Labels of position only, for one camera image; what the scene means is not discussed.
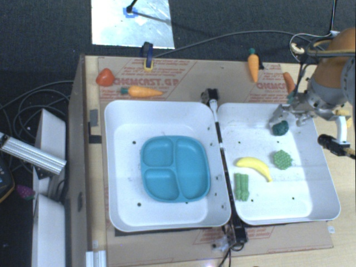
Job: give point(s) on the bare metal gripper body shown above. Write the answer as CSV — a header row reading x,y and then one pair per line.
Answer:
x,y
304,107

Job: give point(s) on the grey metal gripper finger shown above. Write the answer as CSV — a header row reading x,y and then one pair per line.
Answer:
x,y
303,119
276,115

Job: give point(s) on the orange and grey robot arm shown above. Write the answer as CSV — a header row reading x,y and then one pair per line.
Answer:
x,y
331,71

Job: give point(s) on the dark green broccoli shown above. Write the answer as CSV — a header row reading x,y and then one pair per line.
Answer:
x,y
280,128

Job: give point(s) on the orange carrot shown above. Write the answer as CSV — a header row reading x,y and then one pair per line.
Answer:
x,y
253,65
289,81
144,91

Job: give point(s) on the green grapes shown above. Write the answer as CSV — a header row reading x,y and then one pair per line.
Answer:
x,y
282,159

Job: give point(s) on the yellow banana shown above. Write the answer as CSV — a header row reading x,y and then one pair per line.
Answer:
x,y
257,164

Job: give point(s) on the thin black and white rod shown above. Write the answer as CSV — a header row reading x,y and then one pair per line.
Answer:
x,y
220,140

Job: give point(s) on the green asparagus bundle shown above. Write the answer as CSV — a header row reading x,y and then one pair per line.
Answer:
x,y
241,186

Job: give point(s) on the white plastic tray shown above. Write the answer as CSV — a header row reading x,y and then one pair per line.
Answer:
x,y
278,202
125,204

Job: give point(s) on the blue divided plate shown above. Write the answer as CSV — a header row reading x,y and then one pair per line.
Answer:
x,y
192,171

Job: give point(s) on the brown cardboard board red print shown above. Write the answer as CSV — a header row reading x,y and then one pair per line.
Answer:
x,y
180,76

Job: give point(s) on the purple grapes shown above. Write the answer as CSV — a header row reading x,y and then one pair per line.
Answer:
x,y
25,192

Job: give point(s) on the black cylinder on white bracket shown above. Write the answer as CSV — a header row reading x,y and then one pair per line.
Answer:
x,y
341,129

